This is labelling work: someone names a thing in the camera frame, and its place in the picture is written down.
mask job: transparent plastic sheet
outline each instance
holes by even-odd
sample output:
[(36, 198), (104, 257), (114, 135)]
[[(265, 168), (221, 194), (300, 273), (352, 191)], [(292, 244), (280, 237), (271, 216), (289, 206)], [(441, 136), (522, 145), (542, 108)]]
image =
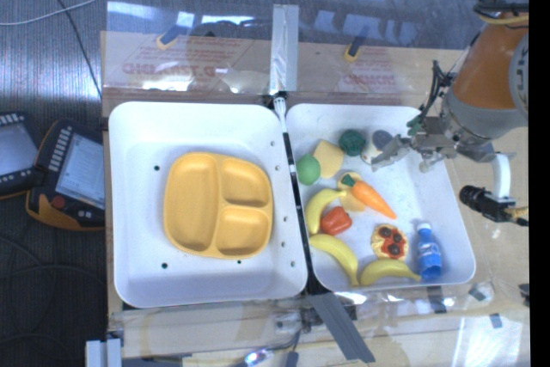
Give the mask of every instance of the transparent plastic sheet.
[[(320, 33), (319, 29), (308, 26), (308, 22), (312, 23), (313, 15), (309, 10), (309, 0), (296, 0), (296, 5), (300, 8), (296, 90), (293, 90), (290, 84), (288, 107), (304, 102), (418, 107), (425, 101), (430, 88), (428, 73), (431, 71), (432, 60), (438, 60), (442, 69), (446, 70), (462, 55), (461, 51), (421, 48), (412, 52), (410, 48), (399, 47), (400, 42), (397, 41), (389, 46), (363, 45), (357, 60), (350, 63), (343, 55), (358, 33), (355, 33), (355, 37), (352, 32), (332, 30), (330, 33)], [(213, 14), (212, 11), (231, 11), (231, 6), (214, 5), (210, 11), (205, 6), (201, 9), (203, 18), (195, 27), (189, 24), (189, 15), (193, 14), (182, 15), (181, 11), (170, 11), (167, 14), (164, 10), (156, 12), (162, 18), (160, 21), (147, 21), (144, 24), (137, 15), (134, 17), (135, 23), (126, 26), (126, 19), (122, 18), (116, 9), (109, 9), (109, 30), (104, 35), (104, 116), (109, 115), (116, 103), (135, 99), (220, 101), (228, 104), (245, 101), (266, 104), (266, 94), (272, 95), (277, 89), (272, 86), (273, 65), (287, 63), (289, 54), (289, 47), (284, 42), (275, 46), (270, 41), (274, 17), (272, 9), (257, 9), (254, 14), (249, 15), (227, 13), (223, 19), (220, 18), (222, 15)], [(180, 21), (189, 26), (184, 27), (186, 29), (182, 31), (183, 34), (178, 34), (172, 46), (161, 49), (157, 40), (163, 36), (164, 29), (171, 29), (170, 23), (174, 23), (175, 16), (179, 17), (176, 18), (176, 23)], [(233, 17), (229, 20), (232, 25), (225, 23), (228, 17)], [(251, 25), (250, 30), (245, 30), (247, 26), (240, 26), (248, 21), (256, 23), (257, 27)], [(197, 61), (203, 58), (206, 59), (204, 63)], [(280, 85), (288, 85), (284, 78), (277, 78), (275, 83), (279, 85), (278, 88)], [(446, 161), (446, 166), (455, 193), (458, 194), (460, 187), (457, 186), (457, 182), (464, 179), (461, 175), (461, 161)], [(491, 186), (490, 169), (476, 174), (474, 178), (485, 182), (485, 187)], [(519, 180), (515, 183), (512, 192), (517, 190), (517, 186), (522, 185), (521, 182)], [(525, 194), (526, 188), (519, 190)], [(517, 274), (511, 277), (504, 265), (499, 265), (498, 257), (495, 254), (487, 255), (485, 251), (488, 242), (492, 242), (490, 248), (498, 246), (499, 231), (510, 231), (518, 227), (490, 223), (463, 205), (460, 209), (475, 252), (474, 277), (468, 283), (446, 285), (440, 290), (427, 290), (423, 287), (375, 292), (338, 292), (337, 295), (343, 303), (353, 305), (358, 319), (357, 328), (365, 338), (375, 338), (384, 334), (434, 332), (441, 327), (441, 320), (427, 318), (450, 318), (462, 314), (485, 316), (492, 310), (498, 310), (492, 306), (500, 307), (502, 304), (510, 304), (507, 302), (511, 301), (514, 309), (522, 304), (523, 298), (516, 285), (518, 282), (529, 282), (529, 269), (527, 268), (525, 277)], [(513, 235), (515, 232), (512, 230), (507, 234)], [(522, 252), (527, 247), (526, 231), (520, 231), (520, 234), (522, 238), (517, 244)], [(233, 315), (228, 315), (228, 322), (242, 330), (244, 327), (241, 325), (247, 322), (247, 317), (241, 311), (249, 306), (257, 311), (261, 321), (277, 321), (281, 316), (285, 316), (290, 324), (285, 324), (283, 331), (228, 331), (220, 334), (216, 341), (209, 341), (207, 346), (202, 339), (165, 339), (161, 343), (157, 336), (151, 336), (156, 335), (159, 328), (164, 330), (159, 335), (173, 328), (185, 329), (185, 334), (192, 334), (199, 322), (206, 327), (210, 320), (212, 324), (217, 322), (219, 315), (216, 314), (216, 310), (220, 308), (233, 310)], [(156, 338), (155, 344), (146, 345), (137, 351), (135, 346), (127, 346), (126, 354), (129, 357), (154, 352), (208, 352), (270, 344), (276, 346), (284, 344), (296, 326), (305, 326), (306, 331), (302, 334), (305, 341), (331, 340), (330, 333), (323, 329), (322, 324), (315, 323), (315, 318), (311, 319), (310, 316), (309, 324), (306, 322), (304, 325), (303, 314), (309, 309), (310, 307), (299, 297), (275, 303), (216, 303), (143, 310), (117, 310), (116, 307), (112, 307), (109, 329), (114, 334), (125, 334), (126, 337), (134, 334), (139, 340), (143, 340), (145, 334), (149, 335), (148, 338)], [(197, 313), (208, 318), (206, 321), (201, 321), (203, 318), (189, 319)], [(451, 320), (446, 322), (444, 327), (456, 330), (461, 323), (460, 319)]]

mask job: white tray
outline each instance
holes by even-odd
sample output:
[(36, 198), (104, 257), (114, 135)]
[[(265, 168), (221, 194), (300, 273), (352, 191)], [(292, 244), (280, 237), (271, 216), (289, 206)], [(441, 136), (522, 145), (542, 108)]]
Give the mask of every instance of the white tray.
[[(109, 117), (114, 285), (138, 308), (293, 297), (305, 286), (288, 160), (275, 114), (255, 105), (127, 102)], [(190, 151), (263, 168), (273, 190), (267, 246), (243, 260), (192, 255), (165, 236), (162, 203), (172, 162)]]
[[(287, 126), (295, 161), (305, 153), (313, 154), (322, 139), (338, 145), (346, 129), (355, 129), (368, 137), (370, 132), (383, 129), (392, 135), (406, 136), (406, 123), (418, 115), (411, 107), (298, 104), (287, 113)], [(359, 156), (345, 156), (340, 172), (332, 179), (320, 179), (312, 186), (300, 184), (302, 205), (323, 187), (336, 188), (344, 171), (360, 173), (389, 203), (397, 214), (396, 220), (377, 215), (375, 211), (351, 212), (352, 226), (339, 235), (359, 259), (359, 271), (376, 259), (370, 247), (370, 236), (379, 223), (391, 223), (401, 229), (409, 240), (405, 262), (418, 273), (415, 246), (418, 241), (415, 227), (431, 223), (432, 232), (442, 250), (442, 275), (420, 283), (411, 278), (381, 278), (370, 287), (351, 288), (348, 278), (337, 261), (322, 251), (312, 249), (315, 275), (331, 291), (372, 291), (413, 286), (461, 284), (472, 278), (475, 258), (468, 233), (462, 221), (456, 196), (443, 162), (435, 164), (428, 173), (419, 171), (420, 154), (411, 151), (400, 161), (377, 169), (376, 172)], [(329, 207), (338, 205), (339, 201)]]

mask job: toy tomato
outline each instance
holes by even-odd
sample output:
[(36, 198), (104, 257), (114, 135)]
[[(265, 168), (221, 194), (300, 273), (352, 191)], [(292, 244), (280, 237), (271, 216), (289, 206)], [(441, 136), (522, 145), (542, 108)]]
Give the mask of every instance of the toy tomato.
[(321, 229), (330, 235), (337, 235), (351, 227), (351, 217), (341, 206), (335, 206), (321, 218)]

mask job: orange carrot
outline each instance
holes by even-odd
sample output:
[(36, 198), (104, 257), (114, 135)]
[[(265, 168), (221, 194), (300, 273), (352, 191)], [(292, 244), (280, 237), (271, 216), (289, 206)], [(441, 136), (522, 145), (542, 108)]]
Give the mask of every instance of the orange carrot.
[(351, 194), (369, 206), (373, 210), (376, 210), (391, 219), (396, 219), (397, 215), (389, 207), (388, 203), (372, 186), (367, 184), (364, 180), (354, 180), (350, 175), (344, 176), (342, 183), (351, 187)]

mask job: banana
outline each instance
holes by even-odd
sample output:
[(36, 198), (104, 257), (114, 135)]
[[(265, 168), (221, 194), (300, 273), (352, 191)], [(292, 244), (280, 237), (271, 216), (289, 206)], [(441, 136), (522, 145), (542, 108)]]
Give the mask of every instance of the banana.
[(319, 232), (321, 224), (321, 214), (325, 207), (333, 202), (336, 198), (343, 197), (347, 193), (346, 190), (333, 190), (332, 188), (323, 188), (313, 195), (306, 205), (306, 225), (310, 234)]
[(409, 277), (414, 278), (416, 281), (420, 281), (420, 276), (411, 271), (409, 266), (403, 261), (396, 259), (378, 259), (369, 263), (361, 271), (359, 283), (362, 286), (368, 286), (382, 277)]
[(329, 234), (315, 234), (309, 238), (309, 244), (331, 254), (344, 268), (350, 278), (351, 286), (358, 286), (358, 258), (338, 237)]

